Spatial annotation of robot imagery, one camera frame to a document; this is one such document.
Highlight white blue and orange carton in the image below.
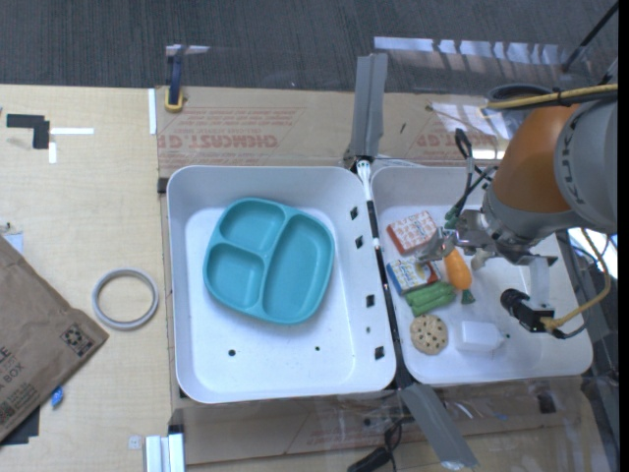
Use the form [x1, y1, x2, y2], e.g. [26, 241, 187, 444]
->
[384, 257, 442, 296]

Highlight white tape ring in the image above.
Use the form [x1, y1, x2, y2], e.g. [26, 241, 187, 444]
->
[90, 267, 160, 332]

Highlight brown paper bag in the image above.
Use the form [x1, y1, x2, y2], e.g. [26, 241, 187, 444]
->
[0, 233, 111, 444]

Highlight brown cardboard board red print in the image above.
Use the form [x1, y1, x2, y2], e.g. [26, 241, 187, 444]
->
[154, 85, 594, 466]

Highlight white plastic tray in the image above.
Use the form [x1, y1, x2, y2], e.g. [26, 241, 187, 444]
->
[369, 165, 596, 388]
[165, 164, 398, 405]

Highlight tan chocolate chip biscuit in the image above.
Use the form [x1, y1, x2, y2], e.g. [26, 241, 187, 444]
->
[409, 313, 450, 356]

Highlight white plastic bottle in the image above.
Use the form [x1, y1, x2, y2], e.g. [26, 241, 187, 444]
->
[454, 320, 507, 355]

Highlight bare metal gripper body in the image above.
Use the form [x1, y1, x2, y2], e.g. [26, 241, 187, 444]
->
[454, 208, 536, 266]

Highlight black cylinder on white bracket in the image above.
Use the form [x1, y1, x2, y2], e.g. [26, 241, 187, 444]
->
[499, 256, 559, 335]

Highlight blue divided plate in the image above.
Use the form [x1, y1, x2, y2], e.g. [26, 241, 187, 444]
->
[201, 197, 337, 326]

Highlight orange carrot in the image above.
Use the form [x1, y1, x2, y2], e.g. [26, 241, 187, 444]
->
[442, 247, 477, 306]

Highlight green bean pods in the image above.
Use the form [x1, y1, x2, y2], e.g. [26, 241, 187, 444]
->
[403, 281, 458, 319]

